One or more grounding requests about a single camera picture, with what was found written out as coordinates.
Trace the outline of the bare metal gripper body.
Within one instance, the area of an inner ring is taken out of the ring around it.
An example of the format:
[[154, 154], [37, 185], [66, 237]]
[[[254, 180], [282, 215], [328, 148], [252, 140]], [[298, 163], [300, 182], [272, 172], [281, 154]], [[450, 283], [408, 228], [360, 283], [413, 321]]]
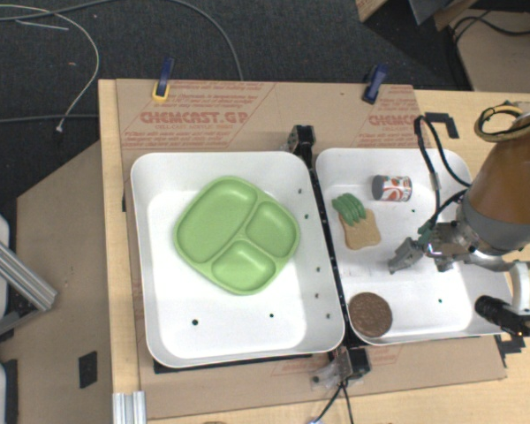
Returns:
[[457, 221], [437, 223], [428, 236], [423, 253], [434, 261], [439, 272], [445, 272], [457, 261], [465, 260], [470, 254], [470, 241], [466, 227]]

